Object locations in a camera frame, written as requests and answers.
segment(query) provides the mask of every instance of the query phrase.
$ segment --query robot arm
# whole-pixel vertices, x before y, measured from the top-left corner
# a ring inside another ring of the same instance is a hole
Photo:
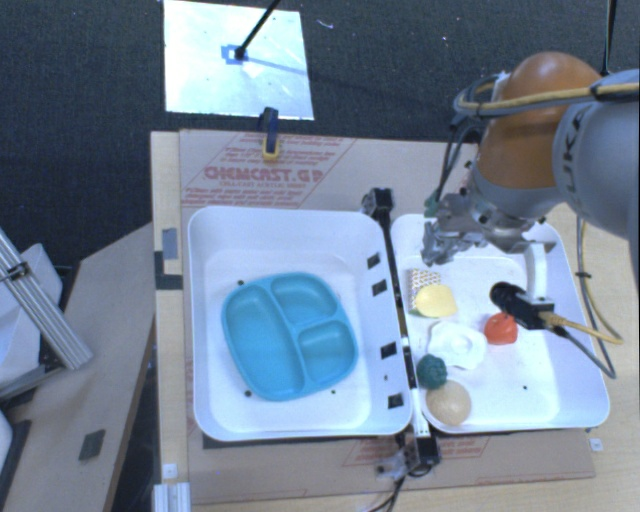
[[[629,240],[637,283],[638,70],[598,78],[582,61],[546,52],[494,84],[490,103],[461,93],[459,110],[494,118],[467,183],[438,203],[437,221],[425,226],[425,263],[442,264],[486,243],[523,252],[529,242],[522,233],[566,201],[589,222]],[[576,96],[580,90],[586,96]],[[533,108],[523,101],[532,95]]]

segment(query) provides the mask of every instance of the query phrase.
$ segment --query blue plate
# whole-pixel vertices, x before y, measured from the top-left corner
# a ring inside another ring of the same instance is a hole
[[[278,274],[241,285],[224,301],[222,326],[249,389],[268,400],[333,386],[358,358],[340,302],[312,274]]]

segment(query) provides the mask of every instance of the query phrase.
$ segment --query black carpet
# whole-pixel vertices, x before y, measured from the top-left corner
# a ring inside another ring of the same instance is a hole
[[[606,3],[284,0],[301,13],[316,120],[281,129],[441,140],[457,91],[532,53],[600,69]],[[613,71],[638,66],[639,21],[640,3],[621,0]],[[157,0],[1,2],[0,49],[0,227],[20,250],[44,243],[56,264],[151,220],[151,131],[256,126],[165,112]]]

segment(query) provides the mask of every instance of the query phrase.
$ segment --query binder clip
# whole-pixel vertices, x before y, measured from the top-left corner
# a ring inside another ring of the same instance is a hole
[[[266,107],[260,114],[258,130],[267,133],[262,141],[262,159],[277,160],[280,154],[280,141],[278,140],[278,111],[275,108]]]

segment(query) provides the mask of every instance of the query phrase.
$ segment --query metal pole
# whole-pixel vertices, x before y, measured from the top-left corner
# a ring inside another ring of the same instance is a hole
[[[262,25],[264,25],[265,22],[267,21],[267,18],[269,17],[269,15],[275,10],[276,7],[278,7],[279,3],[280,3],[280,0],[274,0],[273,2],[271,2],[271,5],[267,7],[267,10],[262,15],[262,18],[260,18],[260,21],[258,21],[258,24],[255,27],[253,27],[253,30],[251,31],[251,33],[244,40],[244,43],[242,43],[242,45],[240,45],[238,48],[235,49],[233,56],[235,57],[236,60],[244,60],[244,56],[247,53],[247,46],[249,46],[253,38],[262,28]]]

